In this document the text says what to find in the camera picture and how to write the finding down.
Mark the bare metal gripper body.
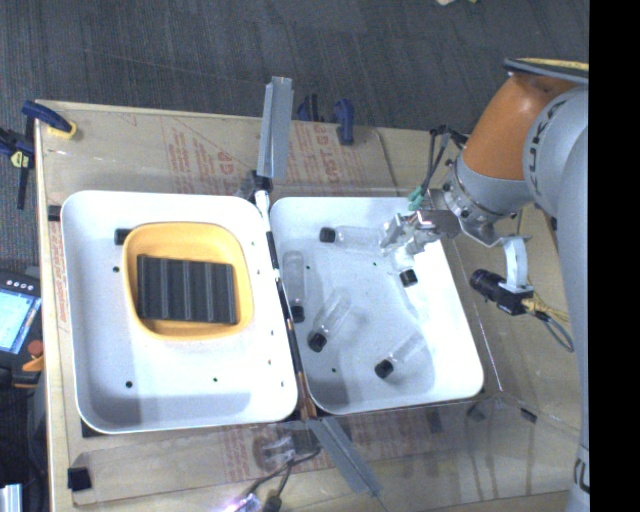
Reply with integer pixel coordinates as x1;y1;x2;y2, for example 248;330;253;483
414;187;504;248

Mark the clear plastic bottle, black cap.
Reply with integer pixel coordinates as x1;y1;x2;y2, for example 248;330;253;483
306;286;354;354
373;331;429;380
389;247;420;289
318;224;394;252

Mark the thin black and white rod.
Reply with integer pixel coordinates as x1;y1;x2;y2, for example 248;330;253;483
253;189;318;420

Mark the white plastic tray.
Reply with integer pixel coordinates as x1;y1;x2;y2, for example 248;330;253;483
59;189;300;436
268;195;486;417

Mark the yellow bowl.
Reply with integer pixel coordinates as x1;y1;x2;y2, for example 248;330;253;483
121;220;255;343

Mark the black ribbed rack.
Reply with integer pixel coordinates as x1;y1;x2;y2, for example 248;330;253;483
135;253;239;326

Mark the brown cardboard board, red print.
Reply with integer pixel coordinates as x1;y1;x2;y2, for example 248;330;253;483
33;99;584;507

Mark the black cylinder on white bracket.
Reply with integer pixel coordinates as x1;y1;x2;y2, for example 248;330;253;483
469;234;536;317

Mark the black block with thin wires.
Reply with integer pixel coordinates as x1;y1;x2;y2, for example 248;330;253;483
232;170;275;201

